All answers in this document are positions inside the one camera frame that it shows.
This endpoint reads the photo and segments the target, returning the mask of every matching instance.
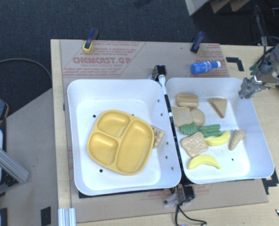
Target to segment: cable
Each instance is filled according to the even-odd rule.
[[[51,74],[49,73],[49,71],[48,71],[42,64],[40,64],[39,62],[37,62],[37,61],[35,61],[35,60],[28,59],[28,58],[9,58],[9,59],[0,60],[0,64],[1,64],[1,63],[4,63],[4,62],[8,62],[8,61],[15,61],[15,60],[28,61],[28,62],[32,62],[32,63],[35,63],[35,64],[39,65],[39,66],[40,66],[42,69],[44,69],[45,72],[49,75],[50,80],[51,80],[51,82],[52,82],[52,76],[51,76]]]
[[[276,46],[276,45],[279,43],[279,37],[270,36],[269,38],[270,38],[270,39],[277,40],[277,43],[274,43],[273,46]],[[248,45],[254,45],[254,44],[257,44],[257,43],[259,43],[259,42],[261,42],[261,41],[262,41],[262,40],[259,39],[259,40],[256,40],[256,41],[252,42],[252,43],[249,43]]]
[[[201,223],[200,226],[207,225],[207,222],[206,222],[206,221],[198,220],[198,219],[193,219],[193,218],[188,217],[188,216],[182,211],[182,209],[180,208],[180,204],[178,204],[177,207],[176,207],[176,213],[175,213],[175,223],[176,223],[176,226],[179,226],[179,225],[178,225],[178,222],[177,222],[178,212],[179,212],[179,211],[180,211],[187,219],[189,219],[189,220],[191,220],[191,221],[200,222],[200,223]]]
[[[258,5],[255,5],[254,12],[252,13],[251,19],[250,19],[250,36],[252,38],[252,41],[254,41],[253,31],[252,31],[253,18],[255,18],[255,20],[256,20],[256,25],[257,25],[258,31],[261,35],[262,39],[260,41],[262,42],[262,45],[263,46],[266,45],[267,40],[268,40],[273,46],[276,46],[276,43],[274,43],[274,41],[272,40],[272,39],[275,39],[276,37],[269,36],[269,34],[267,32],[266,23],[265,23],[263,13],[262,13],[262,11],[261,11],[261,9]],[[259,42],[259,40],[254,41],[254,42],[250,43],[249,45],[252,45],[255,42]]]

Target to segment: yellow plate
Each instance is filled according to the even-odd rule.
[[[109,110],[94,124],[87,150],[100,165],[134,175],[146,165],[153,143],[154,131],[148,123],[128,113]]]

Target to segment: black wire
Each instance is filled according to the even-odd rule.
[[[266,58],[266,54],[271,53],[271,52],[274,50],[274,48],[275,48],[275,47],[272,47],[272,48],[268,49],[267,51],[265,51],[266,48],[264,47],[264,53],[263,53],[263,55],[258,59],[257,63],[259,63],[259,65],[258,65],[257,67],[260,67],[260,66],[263,64],[263,62],[264,62],[264,60],[265,60],[265,58]]]
[[[48,74],[48,76],[49,76],[49,78],[50,78],[50,80],[51,80],[51,83],[52,83],[52,76],[51,76],[51,74],[49,73],[49,71],[48,71],[42,64],[40,64],[39,62],[37,62],[37,61],[35,61],[35,60],[28,59],[28,58],[9,58],[9,59],[0,60],[0,64],[1,64],[1,63],[4,63],[4,62],[16,61],[16,60],[32,62],[32,63],[34,63],[34,64],[39,65],[39,66],[40,66],[42,69],[44,69],[45,72]]]
[[[266,37],[268,39],[268,41],[274,45],[275,43],[272,41],[271,36],[269,36],[269,34],[268,34],[268,31],[266,28],[266,22],[265,22],[265,19],[263,16],[263,12],[261,11],[261,9],[258,5],[255,6],[255,11],[253,14],[255,15],[256,24],[257,24],[258,30],[261,33],[261,37]]]
[[[270,39],[275,39],[277,40],[277,43],[272,43],[273,46],[276,46],[278,43],[279,43],[279,38],[278,37],[275,37],[275,36],[270,36],[269,37]],[[261,42],[262,40],[256,40],[252,43],[249,43],[248,45],[256,45],[258,42]]]
[[[188,216],[182,211],[182,209],[180,208],[180,204],[178,204],[178,205],[176,206],[176,213],[175,213],[175,223],[176,223],[176,226],[179,226],[179,225],[178,225],[178,220],[177,220],[177,218],[178,218],[178,212],[179,212],[179,211],[180,211],[187,219],[189,219],[189,220],[191,220],[191,221],[200,222],[200,223],[201,223],[200,226],[207,225],[207,222],[206,222],[206,221],[198,220],[198,219],[193,219],[193,218],[188,217]]]
[[[254,36],[253,36],[253,31],[252,31],[252,22],[253,22],[253,19],[254,19],[254,15],[255,15],[255,13],[253,12],[252,15],[251,15],[251,18],[250,18],[250,26],[249,26],[250,37],[251,37],[252,41],[254,41]]]

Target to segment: gray carpet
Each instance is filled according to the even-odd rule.
[[[279,0],[252,0],[239,12],[229,5],[214,14],[209,3],[189,16],[185,0],[0,0],[0,60],[28,58],[51,71],[51,39],[86,39],[92,26],[100,40],[203,42],[248,45],[260,39],[255,5],[270,36],[279,37]],[[0,98],[10,114],[51,88],[48,74],[28,61],[0,63]]]

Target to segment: yellow banana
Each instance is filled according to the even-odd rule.
[[[193,157],[188,163],[188,169],[196,168],[199,165],[206,164],[210,166],[214,166],[217,168],[221,168],[221,166],[217,163],[215,158],[210,155],[198,155]]]
[[[230,131],[224,131],[220,136],[218,137],[207,137],[204,140],[206,141],[206,143],[210,146],[214,146],[214,145],[222,145],[226,142],[228,142],[229,138],[231,136]]]

